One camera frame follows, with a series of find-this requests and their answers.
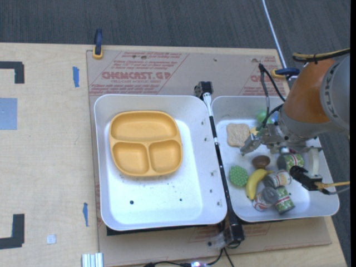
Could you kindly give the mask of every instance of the gray floor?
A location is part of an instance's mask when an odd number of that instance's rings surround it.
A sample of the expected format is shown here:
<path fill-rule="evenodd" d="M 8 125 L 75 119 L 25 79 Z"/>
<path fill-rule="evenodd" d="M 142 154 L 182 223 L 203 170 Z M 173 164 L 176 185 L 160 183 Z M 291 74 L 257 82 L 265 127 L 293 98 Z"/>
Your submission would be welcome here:
<path fill-rule="evenodd" d="M 264 0 L 280 57 L 350 47 L 351 0 Z M 278 48 L 263 0 L 0 0 L 0 42 Z M 350 179 L 346 136 L 320 136 L 334 181 Z M 351 266 L 350 192 L 333 221 Z"/>

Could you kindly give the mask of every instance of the brown egg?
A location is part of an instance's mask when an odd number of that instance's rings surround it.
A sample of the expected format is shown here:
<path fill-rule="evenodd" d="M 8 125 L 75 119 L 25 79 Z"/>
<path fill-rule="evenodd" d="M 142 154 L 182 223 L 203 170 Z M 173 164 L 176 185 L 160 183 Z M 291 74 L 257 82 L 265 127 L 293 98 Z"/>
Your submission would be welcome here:
<path fill-rule="evenodd" d="M 266 155 L 259 155 L 252 159 L 252 165 L 257 169 L 265 168 L 270 162 L 271 159 Z"/>

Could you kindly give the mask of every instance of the small white square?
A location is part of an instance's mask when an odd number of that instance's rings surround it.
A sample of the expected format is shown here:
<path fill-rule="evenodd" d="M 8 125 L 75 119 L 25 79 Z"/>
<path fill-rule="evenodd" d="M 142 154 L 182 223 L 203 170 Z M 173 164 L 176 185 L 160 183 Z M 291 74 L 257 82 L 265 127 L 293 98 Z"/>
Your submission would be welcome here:
<path fill-rule="evenodd" d="M 55 244 L 57 242 L 57 238 L 55 234 L 47 235 L 47 244 Z"/>

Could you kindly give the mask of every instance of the black corner marker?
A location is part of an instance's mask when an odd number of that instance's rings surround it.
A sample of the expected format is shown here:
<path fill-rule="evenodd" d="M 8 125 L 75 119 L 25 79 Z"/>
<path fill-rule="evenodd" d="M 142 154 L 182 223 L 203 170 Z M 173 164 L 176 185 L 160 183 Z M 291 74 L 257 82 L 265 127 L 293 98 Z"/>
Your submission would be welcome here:
<path fill-rule="evenodd" d="M 22 247 L 24 243 L 24 214 L 13 215 L 12 236 L 0 239 L 0 249 Z"/>
<path fill-rule="evenodd" d="M 0 61 L 0 68 L 15 70 L 15 84 L 24 84 L 24 66 L 21 61 Z"/>

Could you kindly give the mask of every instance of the blue and yellow clamp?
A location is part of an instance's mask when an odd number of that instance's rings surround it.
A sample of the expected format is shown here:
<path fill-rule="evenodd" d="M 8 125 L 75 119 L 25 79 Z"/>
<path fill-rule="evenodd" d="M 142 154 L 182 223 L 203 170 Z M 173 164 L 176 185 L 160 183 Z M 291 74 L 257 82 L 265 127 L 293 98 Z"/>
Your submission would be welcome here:
<path fill-rule="evenodd" d="M 271 76 L 273 78 L 279 78 L 279 79 L 286 78 L 288 80 L 291 76 L 297 76 L 299 72 L 300 71 L 297 68 L 282 68 L 278 70 L 276 68 L 273 68 L 271 70 Z"/>
<path fill-rule="evenodd" d="M 97 29 L 94 36 L 93 58 L 96 60 L 102 59 L 102 29 Z"/>

